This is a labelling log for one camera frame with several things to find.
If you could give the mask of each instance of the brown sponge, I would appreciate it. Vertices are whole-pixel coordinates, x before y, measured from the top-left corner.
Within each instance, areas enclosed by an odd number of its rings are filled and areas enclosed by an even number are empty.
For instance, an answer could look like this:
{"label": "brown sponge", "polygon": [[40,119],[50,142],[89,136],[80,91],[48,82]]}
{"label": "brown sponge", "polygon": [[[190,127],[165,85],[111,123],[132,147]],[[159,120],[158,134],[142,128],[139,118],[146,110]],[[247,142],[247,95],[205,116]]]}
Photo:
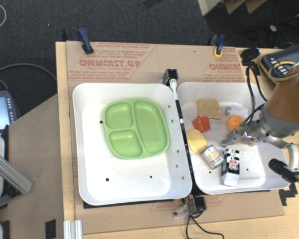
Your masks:
{"label": "brown sponge", "polygon": [[198,116],[207,116],[209,119],[221,119],[221,111],[216,99],[200,99],[197,102]]}

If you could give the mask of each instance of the wooden table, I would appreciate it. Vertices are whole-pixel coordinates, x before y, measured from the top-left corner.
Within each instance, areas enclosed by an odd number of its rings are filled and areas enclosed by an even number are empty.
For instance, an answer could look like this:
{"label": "wooden table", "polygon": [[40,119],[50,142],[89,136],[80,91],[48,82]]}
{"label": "wooden table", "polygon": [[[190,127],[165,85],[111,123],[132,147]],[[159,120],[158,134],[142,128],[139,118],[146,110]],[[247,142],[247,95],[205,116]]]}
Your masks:
{"label": "wooden table", "polygon": [[[262,55],[274,52],[273,49],[263,49]],[[60,120],[60,144],[62,162],[62,188],[63,188],[63,208],[64,220],[74,221],[75,204],[73,189],[73,171],[71,157],[71,134],[69,118],[69,97],[67,80],[67,57],[66,43],[56,43],[56,63],[58,78],[58,102]],[[259,77],[263,92],[269,96],[274,88],[274,84],[267,77]],[[299,133],[291,139],[294,143],[299,143]],[[238,220],[228,222],[217,222],[203,224],[203,227],[212,232],[223,233],[226,239],[245,239],[245,238],[280,238],[280,239],[299,239],[299,184],[297,184],[298,195],[295,198],[288,198],[288,206],[284,207],[285,215],[279,217]],[[196,225],[189,226],[190,237],[197,238],[220,238],[202,232]],[[86,239],[152,239],[152,238],[186,238],[185,226],[172,226],[164,228],[142,229],[133,231],[122,231],[113,233],[100,233],[84,235]]]}

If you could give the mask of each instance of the green plate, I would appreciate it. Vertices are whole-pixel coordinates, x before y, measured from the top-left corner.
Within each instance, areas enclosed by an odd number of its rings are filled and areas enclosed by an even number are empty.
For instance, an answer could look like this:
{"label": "green plate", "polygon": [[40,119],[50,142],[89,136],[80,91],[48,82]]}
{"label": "green plate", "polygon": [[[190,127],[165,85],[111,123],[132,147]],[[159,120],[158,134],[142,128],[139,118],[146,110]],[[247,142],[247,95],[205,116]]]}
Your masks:
{"label": "green plate", "polygon": [[149,99],[111,103],[103,112],[106,138],[120,158],[153,157],[166,151],[169,134],[160,107]]}

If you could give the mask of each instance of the black floor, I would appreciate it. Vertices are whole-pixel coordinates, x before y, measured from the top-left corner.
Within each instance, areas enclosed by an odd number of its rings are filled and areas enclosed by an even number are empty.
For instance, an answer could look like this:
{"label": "black floor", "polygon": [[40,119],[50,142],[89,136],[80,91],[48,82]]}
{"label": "black floor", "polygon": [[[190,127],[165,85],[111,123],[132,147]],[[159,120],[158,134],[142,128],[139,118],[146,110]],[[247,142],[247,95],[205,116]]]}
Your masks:
{"label": "black floor", "polygon": [[[268,0],[249,14],[244,5],[231,15],[220,3],[202,16],[198,0],[0,0],[7,19],[0,27],[0,68],[32,63],[55,74],[55,42],[62,30],[77,40],[85,28],[91,41],[207,45],[214,34],[225,34],[226,46],[285,48],[299,44],[299,17],[268,33],[241,30],[293,17],[299,0]],[[0,22],[3,12],[0,9]],[[32,67],[0,72],[23,115],[56,93],[51,76]]]}

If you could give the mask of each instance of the red cup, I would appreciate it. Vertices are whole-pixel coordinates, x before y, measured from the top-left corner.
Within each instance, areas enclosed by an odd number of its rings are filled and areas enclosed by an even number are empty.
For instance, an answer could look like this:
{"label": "red cup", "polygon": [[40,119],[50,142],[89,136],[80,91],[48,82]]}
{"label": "red cup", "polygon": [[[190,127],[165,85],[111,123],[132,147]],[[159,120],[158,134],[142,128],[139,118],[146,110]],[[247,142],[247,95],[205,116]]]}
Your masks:
{"label": "red cup", "polygon": [[207,132],[210,130],[209,119],[207,116],[197,117],[192,121],[192,124],[195,129],[199,130],[201,133]]}

